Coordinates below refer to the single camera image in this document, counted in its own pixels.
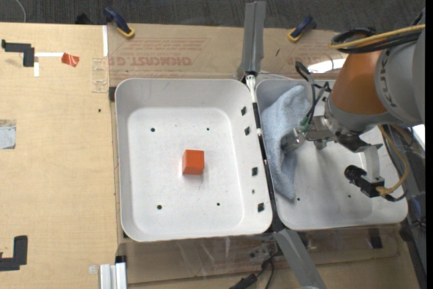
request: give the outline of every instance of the white tray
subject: white tray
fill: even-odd
[[[311,100],[308,83],[296,80],[264,80],[257,85],[258,108],[262,112],[278,97],[295,85],[306,86],[306,98]],[[315,115],[323,115],[323,102],[319,102]],[[371,144],[383,143],[377,127],[363,136]],[[407,201],[389,202],[383,198],[368,198],[359,188],[350,184],[344,176],[348,165],[365,168],[363,154],[354,154],[338,143],[330,142],[323,150],[317,150],[313,142],[306,141],[296,150],[294,186],[295,200],[288,200],[275,192],[277,212],[286,227],[294,230],[328,229],[399,223],[407,215]],[[385,186],[398,180],[385,146],[379,149],[380,175]],[[400,196],[399,187],[394,196]]]
[[[245,85],[129,79],[117,86],[115,98],[121,221],[131,239],[236,236],[269,228],[265,169]],[[186,149],[204,150],[202,175],[182,174]]]

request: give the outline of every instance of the blue towel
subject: blue towel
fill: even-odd
[[[294,175],[296,151],[284,154],[281,139],[298,128],[311,107],[304,96],[304,86],[297,85],[282,94],[262,112],[262,128],[269,168],[275,190],[286,198],[296,197]]]

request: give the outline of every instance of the blue and yellow clamp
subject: blue and yellow clamp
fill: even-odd
[[[122,16],[115,12],[111,7],[106,7],[104,9],[104,16],[107,18],[108,22],[113,22],[116,25],[116,29],[121,35],[127,39],[134,36],[134,30],[128,26]]]
[[[316,28],[316,25],[316,22],[313,22],[313,17],[307,16],[296,28],[293,28],[287,34],[287,40],[293,43],[297,42],[304,32]]]

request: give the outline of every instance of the red sticker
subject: red sticker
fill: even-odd
[[[77,57],[76,55],[72,55],[69,53],[63,53],[62,63],[65,63],[67,65],[71,65],[75,68],[79,61],[80,61],[80,58]]]

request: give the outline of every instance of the orange cube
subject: orange cube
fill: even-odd
[[[185,150],[182,157],[182,173],[184,175],[201,175],[204,170],[204,152]]]

